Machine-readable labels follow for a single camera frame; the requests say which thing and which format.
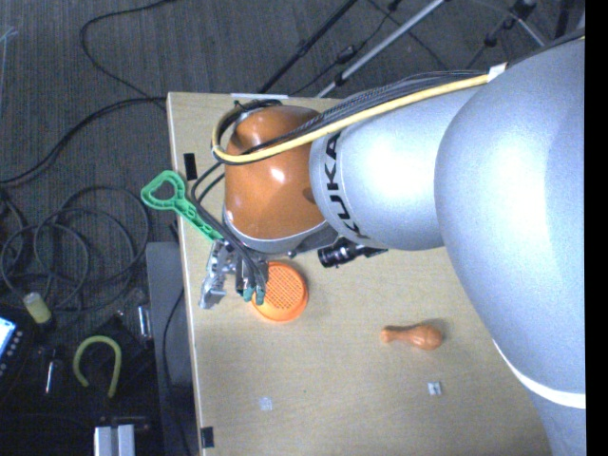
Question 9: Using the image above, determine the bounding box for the green toy shovel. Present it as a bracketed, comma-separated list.
[140, 169, 225, 243]

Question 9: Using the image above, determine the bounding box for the yellow-green curved strip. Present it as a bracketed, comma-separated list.
[71, 334, 124, 400]

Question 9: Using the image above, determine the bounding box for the orange toy sieve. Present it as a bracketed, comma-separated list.
[250, 260, 311, 324]

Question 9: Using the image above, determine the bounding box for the orange toy pin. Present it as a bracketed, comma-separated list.
[379, 322, 445, 352]

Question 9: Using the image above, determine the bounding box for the silver tripod stand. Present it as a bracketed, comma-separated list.
[314, 0, 486, 100]

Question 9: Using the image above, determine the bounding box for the small pale yellow bottle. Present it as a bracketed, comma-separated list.
[23, 291, 53, 326]

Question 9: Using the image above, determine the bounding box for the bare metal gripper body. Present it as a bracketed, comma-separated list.
[205, 238, 268, 282]

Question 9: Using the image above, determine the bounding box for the grey and black tripod stand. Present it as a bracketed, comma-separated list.
[465, 0, 586, 71]

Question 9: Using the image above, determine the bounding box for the black cylinder on white bracket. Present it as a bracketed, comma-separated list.
[316, 237, 390, 270]

